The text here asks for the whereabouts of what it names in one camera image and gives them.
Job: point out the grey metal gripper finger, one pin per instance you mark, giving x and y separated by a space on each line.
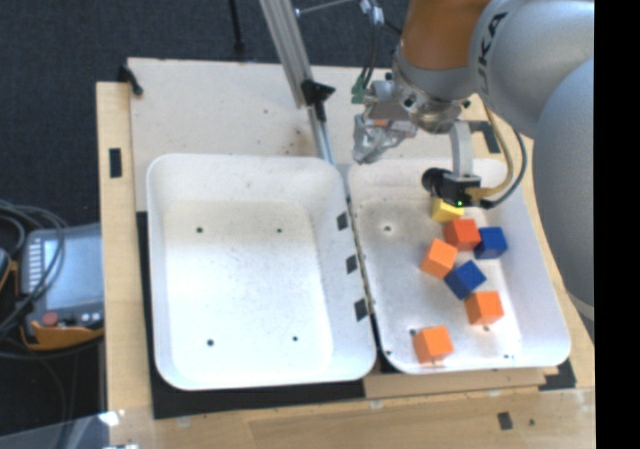
362 139
392 134

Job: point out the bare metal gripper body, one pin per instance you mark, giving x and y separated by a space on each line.
430 113

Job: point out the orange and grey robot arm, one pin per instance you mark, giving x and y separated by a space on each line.
525 52

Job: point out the yellow cube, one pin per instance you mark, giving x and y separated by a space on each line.
442 211

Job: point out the orange cube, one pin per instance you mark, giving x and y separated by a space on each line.
462 233
433 344
484 307
438 258

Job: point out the blue cube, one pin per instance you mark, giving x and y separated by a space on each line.
492 242
465 279

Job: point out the pale flat board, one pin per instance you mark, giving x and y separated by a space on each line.
215 107

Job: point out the white plastic tray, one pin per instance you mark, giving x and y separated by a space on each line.
245 287
400 297

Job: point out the black cylinder on white bracket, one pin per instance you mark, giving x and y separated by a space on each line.
452 182

